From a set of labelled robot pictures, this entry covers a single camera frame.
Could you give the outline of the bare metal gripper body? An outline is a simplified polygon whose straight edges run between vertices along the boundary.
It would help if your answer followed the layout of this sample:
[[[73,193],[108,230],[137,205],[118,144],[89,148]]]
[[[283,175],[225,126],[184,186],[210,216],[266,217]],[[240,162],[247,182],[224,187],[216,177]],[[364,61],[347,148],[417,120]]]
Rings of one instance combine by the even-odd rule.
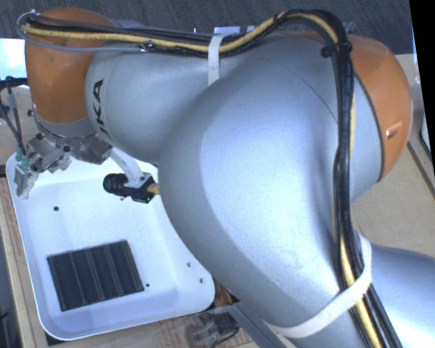
[[[97,134],[88,137],[69,139],[53,135],[48,132],[39,132],[31,139],[26,147],[29,156],[30,166],[35,171],[42,173],[38,169],[38,160],[41,155],[55,149],[62,149],[70,154],[71,162],[79,160],[88,164],[100,165],[110,157],[112,146],[105,140],[101,140]]]

